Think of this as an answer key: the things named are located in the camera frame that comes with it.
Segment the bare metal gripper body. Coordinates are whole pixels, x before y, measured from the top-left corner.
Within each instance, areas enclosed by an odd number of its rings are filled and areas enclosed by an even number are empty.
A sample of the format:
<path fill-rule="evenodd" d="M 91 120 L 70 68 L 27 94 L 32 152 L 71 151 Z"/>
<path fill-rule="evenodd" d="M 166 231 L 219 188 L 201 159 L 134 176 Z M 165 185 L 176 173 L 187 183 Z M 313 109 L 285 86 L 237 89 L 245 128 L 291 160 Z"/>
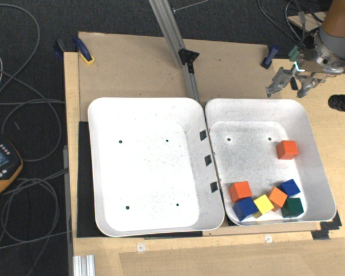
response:
<path fill-rule="evenodd" d="M 345 73 L 345 58 L 324 45 L 303 49 L 296 60 L 296 78 L 326 78 Z"/>

